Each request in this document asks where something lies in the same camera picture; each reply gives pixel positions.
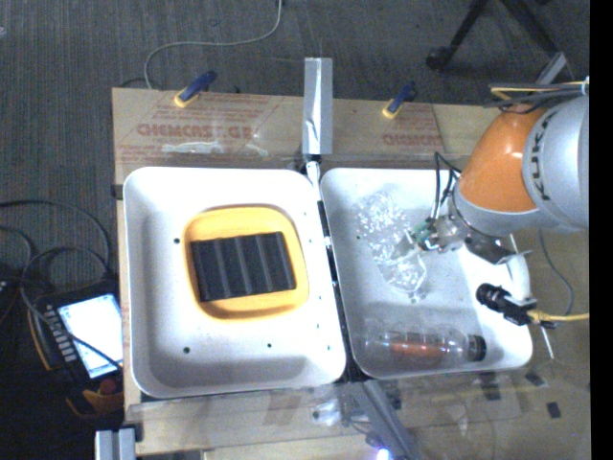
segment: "dark floor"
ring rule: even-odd
[[[560,77],[589,75],[590,0],[526,1],[568,60]],[[446,68],[427,67],[428,53],[450,41],[470,2],[284,0],[271,36],[169,48],[152,58],[150,80],[178,89],[214,69],[212,91],[301,96],[304,57],[321,56],[333,59],[336,98],[387,100],[413,80],[419,102],[482,104],[492,82],[533,81],[549,56],[494,0]],[[268,33],[276,15],[276,0],[0,0],[0,203],[77,205],[111,234],[114,254],[111,88],[143,87],[145,61],[158,46],[251,39]],[[98,229],[79,213],[0,205],[5,278],[29,259],[15,230],[37,253],[103,252]],[[114,257],[110,268],[117,269]],[[99,271],[83,251],[66,251],[44,279],[62,290]],[[57,392],[12,295],[10,287],[0,293],[0,458],[91,458],[97,425],[78,419]]]

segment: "black bottle cap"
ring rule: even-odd
[[[486,345],[486,340],[480,335],[472,334],[468,336],[468,349],[466,356],[469,361],[483,361],[483,359],[486,357],[487,350],[488,346]]]

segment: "handheld device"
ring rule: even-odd
[[[28,320],[36,349],[71,408],[84,417],[121,409],[123,337],[117,282],[42,295],[33,307]]]

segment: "bright light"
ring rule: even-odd
[[[391,460],[390,452],[385,448],[380,448],[376,453],[376,460]]]

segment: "device screen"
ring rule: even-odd
[[[102,351],[111,359],[122,362],[124,359],[122,316],[117,300],[112,294],[65,305],[57,310],[70,334]],[[117,369],[115,365],[87,346],[79,342],[75,342],[75,346],[91,379]]]

